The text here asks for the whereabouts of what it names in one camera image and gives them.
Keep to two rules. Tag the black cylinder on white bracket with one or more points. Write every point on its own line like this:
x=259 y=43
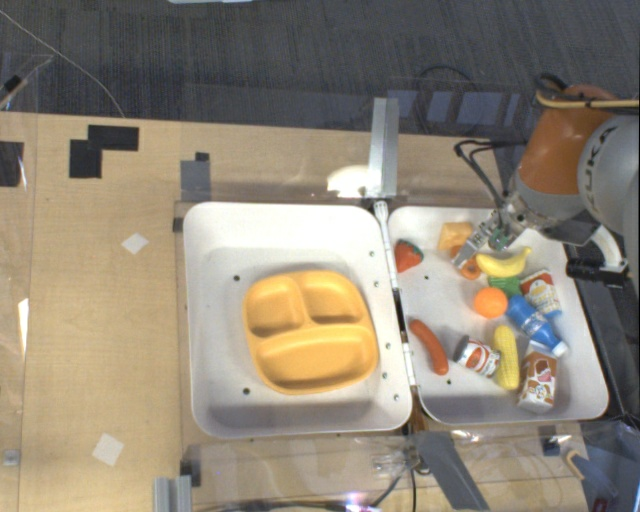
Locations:
x=595 y=270

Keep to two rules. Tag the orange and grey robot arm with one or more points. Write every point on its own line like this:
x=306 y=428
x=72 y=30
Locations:
x=560 y=155

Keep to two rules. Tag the yellow-orange bread piece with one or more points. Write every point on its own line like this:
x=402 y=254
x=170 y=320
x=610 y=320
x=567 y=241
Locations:
x=454 y=235

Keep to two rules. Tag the green broccoli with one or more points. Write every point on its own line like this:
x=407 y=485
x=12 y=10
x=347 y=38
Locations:
x=506 y=285

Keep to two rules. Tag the red and white can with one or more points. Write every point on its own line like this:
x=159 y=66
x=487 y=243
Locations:
x=477 y=357

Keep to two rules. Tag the brown and white carton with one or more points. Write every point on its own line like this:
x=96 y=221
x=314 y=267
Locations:
x=537 y=382

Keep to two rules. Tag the yellow corn cob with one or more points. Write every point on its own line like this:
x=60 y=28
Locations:
x=507 y=357

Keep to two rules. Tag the thin black and white rod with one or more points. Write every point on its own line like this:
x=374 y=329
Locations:
x=389 y=250

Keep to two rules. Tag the red and white packet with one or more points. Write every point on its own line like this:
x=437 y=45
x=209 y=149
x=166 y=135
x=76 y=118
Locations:
x=542 y=295

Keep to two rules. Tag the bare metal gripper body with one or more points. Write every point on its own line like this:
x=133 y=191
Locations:
x=505 y=220

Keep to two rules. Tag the red strawberry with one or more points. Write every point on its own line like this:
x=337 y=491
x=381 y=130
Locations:
x=407 y=256

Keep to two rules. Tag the blue bottle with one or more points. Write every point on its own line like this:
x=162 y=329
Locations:
x=530 y=322

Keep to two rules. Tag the orange divided plate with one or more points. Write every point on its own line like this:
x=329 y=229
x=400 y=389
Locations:
x=310 y=350

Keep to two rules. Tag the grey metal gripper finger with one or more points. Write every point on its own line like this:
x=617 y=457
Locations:
x=467 y=250

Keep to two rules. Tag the white plastic tray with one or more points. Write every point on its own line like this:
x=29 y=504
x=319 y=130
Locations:
x=445 y=300
x=220 y=320

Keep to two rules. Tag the red sausage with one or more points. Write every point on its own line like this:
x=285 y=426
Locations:
x=431 y=347

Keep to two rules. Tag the orange fruit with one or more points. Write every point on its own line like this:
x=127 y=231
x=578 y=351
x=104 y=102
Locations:
x=490 y=302

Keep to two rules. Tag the yellow banana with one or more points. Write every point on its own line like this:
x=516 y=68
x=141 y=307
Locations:
x=502 y=265

